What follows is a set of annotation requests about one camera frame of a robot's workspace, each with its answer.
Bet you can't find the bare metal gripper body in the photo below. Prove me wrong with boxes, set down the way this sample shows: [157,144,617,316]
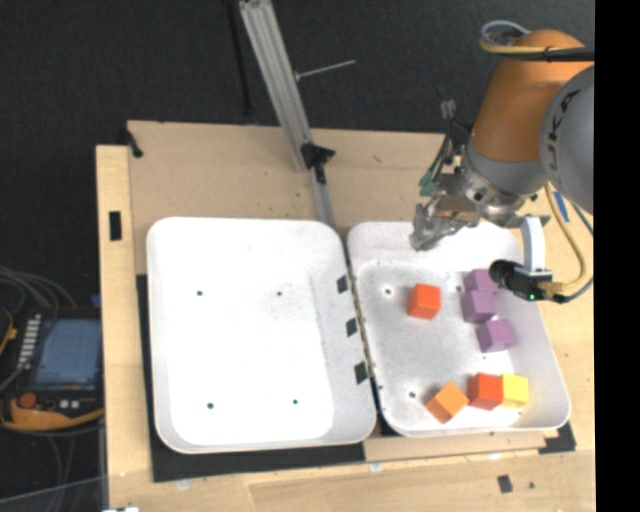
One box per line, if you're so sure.
[428,167,527,229]

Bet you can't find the purple cube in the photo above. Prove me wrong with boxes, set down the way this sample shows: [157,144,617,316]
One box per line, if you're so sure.
[462,268,500,294]
[460,289,498,324]
[474,318,517,355]

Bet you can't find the red-orange cube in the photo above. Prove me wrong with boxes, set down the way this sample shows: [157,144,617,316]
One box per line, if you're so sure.
[406,283,443,321]
[466,372,505,412]

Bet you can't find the white plastic tray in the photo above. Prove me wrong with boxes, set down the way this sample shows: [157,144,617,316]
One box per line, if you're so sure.
[145,215,378,455]
[345,219,572,439]

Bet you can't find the orange cube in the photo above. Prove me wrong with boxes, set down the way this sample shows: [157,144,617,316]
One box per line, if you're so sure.
[424,380,471,425]

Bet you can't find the yellow cube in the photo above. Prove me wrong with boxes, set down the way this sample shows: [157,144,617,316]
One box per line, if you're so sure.
[501,373,531,409]

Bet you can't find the brown cardboard board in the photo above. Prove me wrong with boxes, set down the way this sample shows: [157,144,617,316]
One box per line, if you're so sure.
[126,119,561,463]

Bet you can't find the black cylinder on white bracket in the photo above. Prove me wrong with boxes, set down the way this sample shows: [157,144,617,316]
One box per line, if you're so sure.
[488,214,554,303]

